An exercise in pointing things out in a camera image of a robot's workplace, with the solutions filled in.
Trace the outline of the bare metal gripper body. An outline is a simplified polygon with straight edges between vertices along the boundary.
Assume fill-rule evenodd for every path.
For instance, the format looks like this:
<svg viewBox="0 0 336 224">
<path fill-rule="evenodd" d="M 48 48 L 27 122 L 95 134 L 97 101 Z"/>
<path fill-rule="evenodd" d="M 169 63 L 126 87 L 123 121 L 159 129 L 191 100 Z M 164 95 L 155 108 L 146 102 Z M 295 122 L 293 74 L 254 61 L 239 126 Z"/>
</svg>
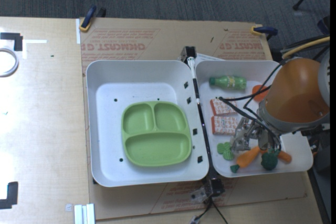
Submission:
<svg viewBox="0 0 336 224">
<path fill-rule="evenodd" d="M 274 147 L 269 150 L 280 150 L 281 142 L 279 135 L 273 132 L 271 129 L 266 128 L 263 125 L 260 125 L 256 120 L 250 120 L 246 117 L 240 119 L 237 128 L 235 130 L 234 137 L 245 137 L 249 139 L 249 146 L 251 149 L 251 140 L 256 141 L 258 146 L 258 140 L 262 136 L 269 135 L 273 138 Z"/>
</svg>

